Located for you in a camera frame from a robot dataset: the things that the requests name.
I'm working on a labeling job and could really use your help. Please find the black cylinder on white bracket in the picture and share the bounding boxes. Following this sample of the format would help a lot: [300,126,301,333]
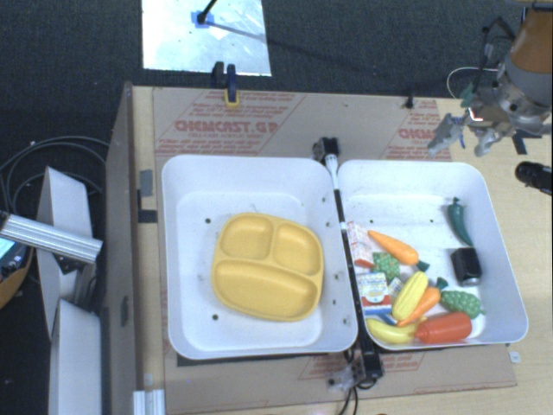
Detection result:
[511,121,553,197]

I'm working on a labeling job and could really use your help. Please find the white and red tall carton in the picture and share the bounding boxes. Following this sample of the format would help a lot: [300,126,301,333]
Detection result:
[346,220,376,270]

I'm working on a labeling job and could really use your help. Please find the green packet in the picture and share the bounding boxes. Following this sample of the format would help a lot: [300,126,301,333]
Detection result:
[372,251,402,282]

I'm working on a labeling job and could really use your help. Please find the white and red flat carton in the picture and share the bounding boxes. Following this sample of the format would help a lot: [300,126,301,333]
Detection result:
[357,271,394,317]

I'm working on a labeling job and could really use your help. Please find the orange sausage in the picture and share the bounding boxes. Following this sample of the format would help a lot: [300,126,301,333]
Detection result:
[415,311,474,345]

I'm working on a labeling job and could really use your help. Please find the black can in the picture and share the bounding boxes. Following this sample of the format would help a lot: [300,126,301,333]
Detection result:
[449,246,484,287]

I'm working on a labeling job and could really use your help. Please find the yellow divided plate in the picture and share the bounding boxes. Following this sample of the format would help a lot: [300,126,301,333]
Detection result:
[210,212,326,324]

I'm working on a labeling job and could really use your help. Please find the thin black and white rod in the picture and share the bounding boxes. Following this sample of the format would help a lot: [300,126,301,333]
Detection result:
[324,153,373,362]

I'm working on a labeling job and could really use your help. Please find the brown cardboard board red print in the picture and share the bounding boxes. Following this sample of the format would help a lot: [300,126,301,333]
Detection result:
[151,86,518,411]

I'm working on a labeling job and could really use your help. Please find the green chili pepper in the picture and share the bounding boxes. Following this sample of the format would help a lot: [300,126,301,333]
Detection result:
[446,196,475,248]

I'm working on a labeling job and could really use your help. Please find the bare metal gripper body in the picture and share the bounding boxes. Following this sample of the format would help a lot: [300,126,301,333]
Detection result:
[467,86,553,141]

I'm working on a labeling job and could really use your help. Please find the black block with thin wires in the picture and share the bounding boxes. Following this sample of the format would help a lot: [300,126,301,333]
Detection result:
[327,347,386,392]
[312,136,343,162]

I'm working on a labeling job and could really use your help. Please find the orange carrot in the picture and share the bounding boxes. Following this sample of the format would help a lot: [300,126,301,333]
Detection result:
[396,276,449,329]
[366,229,431,273]

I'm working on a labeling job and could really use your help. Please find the white plastic tray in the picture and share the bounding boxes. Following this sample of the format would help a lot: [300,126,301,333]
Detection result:
[161,153,360,361]
[335,158,531,354]

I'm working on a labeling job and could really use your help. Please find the yellow corn cob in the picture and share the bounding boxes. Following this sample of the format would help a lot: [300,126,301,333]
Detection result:
[391,270,430,322]

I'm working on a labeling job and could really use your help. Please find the yellow banana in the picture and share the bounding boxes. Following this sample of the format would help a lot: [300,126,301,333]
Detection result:
[365,316,428,346]

